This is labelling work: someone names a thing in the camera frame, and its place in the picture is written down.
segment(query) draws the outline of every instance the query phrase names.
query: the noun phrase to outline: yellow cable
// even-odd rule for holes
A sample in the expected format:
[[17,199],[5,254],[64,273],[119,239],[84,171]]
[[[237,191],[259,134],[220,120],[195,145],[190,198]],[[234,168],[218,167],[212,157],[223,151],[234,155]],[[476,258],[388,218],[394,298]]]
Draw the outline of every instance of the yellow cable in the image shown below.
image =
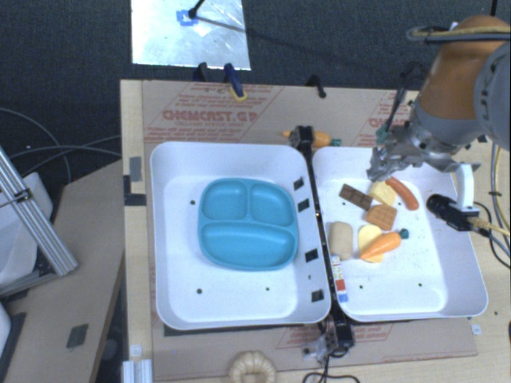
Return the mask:
[[414,30],[411,35],[414,37],[438,37],[438,36],[454,36],[454,35],[467,35],[467,34],[493,34],[511,33],[511,27],[508,26],[488,26],[488,27],[471,27],[468,29],[454,29],[451,31],[423,31]]
[[[497,154],[495,156],[495,166],[494,166],[495,169],[493,171],[493,174],[494,174],[494,177],[495,177],[495,192],[497,192],[497,193],[498,193],[498,165],[499,165],[500,159],[501,159],[501,147],[498,146],[497,147]],[[499,214],[501,215],[501,220],[504,223],[505,228],[507,228],[508,231],[509,231],[509,223],[508,223],[508,221],[504,217],[504,212],[502,211],[501,202],[500,202],[498,196],[495,197],[495,200],[496,200],[497,210],[498,210]]]
[[494,226],[491,223],[488,223],[486,220],[480,219],[479,217],[469,217],[467,219],[469,223],[472,223],[477,228],[485,228],[486,230],[495,230],[499,233],[502,233],[503,235],[506,235],[508,237],[511,236],[509,231],[507,231],[505,228],[501,228],[499,226]]

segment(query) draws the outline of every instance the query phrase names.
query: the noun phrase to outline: black fabric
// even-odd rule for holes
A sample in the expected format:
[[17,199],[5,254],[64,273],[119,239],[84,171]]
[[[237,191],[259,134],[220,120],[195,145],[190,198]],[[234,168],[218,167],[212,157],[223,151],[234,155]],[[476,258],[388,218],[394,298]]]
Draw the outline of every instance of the black fabric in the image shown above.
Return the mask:
[[[393,88],[409,61],[428,65],[438,47],[414,44],[413,26],[449,26],[487,14],[492,0],[242,0],[252,71],[243,82]],[[509,22],[510,0],[497,16]],[[119,80],[191,80],[192,70],[133,65],[130,0],[0,0],[0,106],[43,123],[63,144],[120,133]],[[213,74],[216,81],[221,75]],[[0,113],[8,154],[52,143],[37,128]],[[120,150],[120,142],[105,146]],[[50,154],[16,159],[20,171]],[[113,161],[69,156],[76,179]],[[61,160],[40,170],[52,197],[66,182]]]

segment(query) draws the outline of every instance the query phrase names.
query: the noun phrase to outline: gray surface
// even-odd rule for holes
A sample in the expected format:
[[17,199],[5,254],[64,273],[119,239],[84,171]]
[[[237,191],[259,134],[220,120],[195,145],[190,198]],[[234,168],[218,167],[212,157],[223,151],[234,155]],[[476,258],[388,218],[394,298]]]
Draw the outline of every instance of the gray surface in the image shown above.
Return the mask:
[[183,26],[176,17],[198,0],[132,0],[133,63],[250,70],[241,0],[206,0],[198,21]]

